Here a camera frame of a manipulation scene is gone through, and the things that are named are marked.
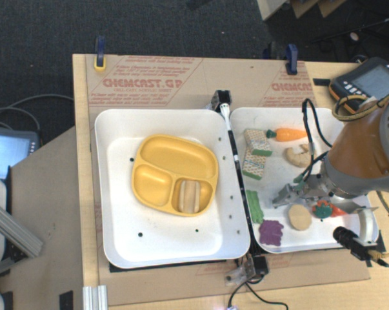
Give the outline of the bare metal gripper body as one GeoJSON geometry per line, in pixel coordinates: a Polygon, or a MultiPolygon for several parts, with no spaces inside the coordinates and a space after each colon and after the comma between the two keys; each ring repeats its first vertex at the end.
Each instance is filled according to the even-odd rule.
{"type": "Polygon", "coordinates": [[[291,191],[310,205],[314,205],[318,200],[326,200],[345,213],[357,213],[361,209],[370,208],[366,196],[354,195],[342,190],[326,173],[313,174],[306,181],[301,180],[297,185],[291,186],[291,191]]]}

